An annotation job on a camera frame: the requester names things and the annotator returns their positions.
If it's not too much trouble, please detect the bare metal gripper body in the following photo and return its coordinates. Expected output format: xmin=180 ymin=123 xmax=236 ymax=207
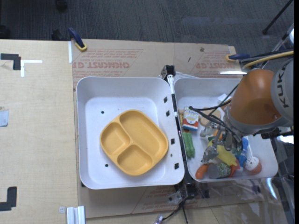
xmin=210 ymin=122 xmax=243 ymax=153

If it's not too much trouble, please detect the yellow toy banana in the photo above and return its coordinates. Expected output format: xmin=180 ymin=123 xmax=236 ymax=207
xmin=207 ymin=140 xmax=238 ymax=167

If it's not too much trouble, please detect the grey and green can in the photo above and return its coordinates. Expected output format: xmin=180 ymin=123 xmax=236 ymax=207
xmin=207 ymin=162 xmax=232 ymax=180

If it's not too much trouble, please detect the orange toy carrot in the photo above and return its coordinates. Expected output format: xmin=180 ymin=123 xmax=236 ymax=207
xmin=195 ymin=163 xmax=210 ymax=180

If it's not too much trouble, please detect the orange and white carton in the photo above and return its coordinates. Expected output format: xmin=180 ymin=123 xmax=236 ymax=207
xmin=181 ymin=106 xmax=201 ymax=132

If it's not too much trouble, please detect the tan toy bread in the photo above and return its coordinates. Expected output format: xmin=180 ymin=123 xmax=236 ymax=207
xmin=199 ymin=107 xmax=223 ymax=127

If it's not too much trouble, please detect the green toy pea pod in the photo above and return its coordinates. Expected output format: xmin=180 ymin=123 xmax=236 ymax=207
xmin=182 ymin=130 xmax=196 ymax=159

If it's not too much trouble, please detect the blue plastic bottle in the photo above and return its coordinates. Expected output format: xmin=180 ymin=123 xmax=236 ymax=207
xmin=235 ymin=137 xmax=249 ymax=168

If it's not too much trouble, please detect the white and orange toy cupcake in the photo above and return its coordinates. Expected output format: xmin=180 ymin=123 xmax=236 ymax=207
xmin=244 ymin=156 xmax=263 ymax=175

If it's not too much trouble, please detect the white packet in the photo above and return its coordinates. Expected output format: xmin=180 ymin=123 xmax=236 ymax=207
xmin=217 ymin=93 xmax=232 ymax=103

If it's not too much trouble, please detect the white plastic tray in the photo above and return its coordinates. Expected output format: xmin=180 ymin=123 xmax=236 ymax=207
xmin=174 ymin=77 xmax=279 ymax=183
xmin=76 ymin=76 xmax=185 ymax=190

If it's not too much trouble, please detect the thin black and white rod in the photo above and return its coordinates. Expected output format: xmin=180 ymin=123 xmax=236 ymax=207
xmin=167 ymin=74 xmax=188 ymax=165

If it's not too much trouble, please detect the yellow divided plate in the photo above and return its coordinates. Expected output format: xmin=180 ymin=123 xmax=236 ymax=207
xmin=100 ymin=109 xmax=169 ymax=176

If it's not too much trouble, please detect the brown cardboard board red print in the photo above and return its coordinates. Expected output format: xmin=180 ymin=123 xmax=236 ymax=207
xmin=71 ymin=39 xmax=281 ymax=219

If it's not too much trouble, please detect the black block with thin wires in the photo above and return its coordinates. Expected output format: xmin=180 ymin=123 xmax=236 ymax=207
xmin=168 ymin=182 xmax=199 ymax=204
xmin=160 ymin=65 xmax=176 ymax=79

